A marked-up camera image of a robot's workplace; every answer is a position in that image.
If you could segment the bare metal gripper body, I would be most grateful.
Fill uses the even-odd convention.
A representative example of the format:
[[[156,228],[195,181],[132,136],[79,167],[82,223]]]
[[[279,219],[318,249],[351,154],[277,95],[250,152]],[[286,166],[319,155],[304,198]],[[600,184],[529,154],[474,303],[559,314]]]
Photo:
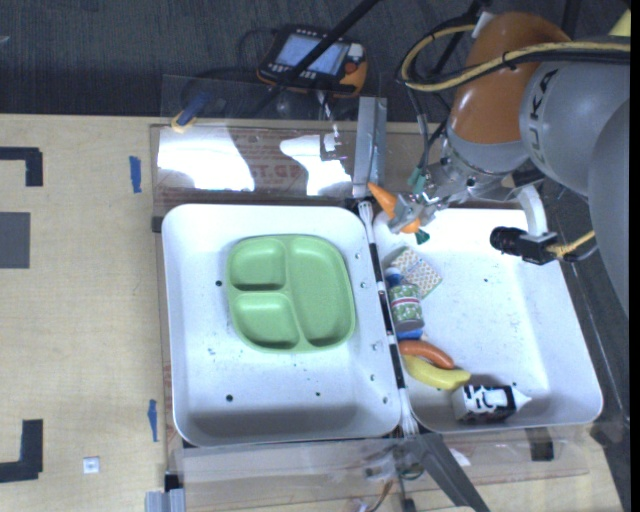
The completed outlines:
[[[509,202],[515,199],[516,191],[503,183],[507,177],[445,159],[416,167],[410,177],[410,190],[425,205],[440,208],[468,200]]]

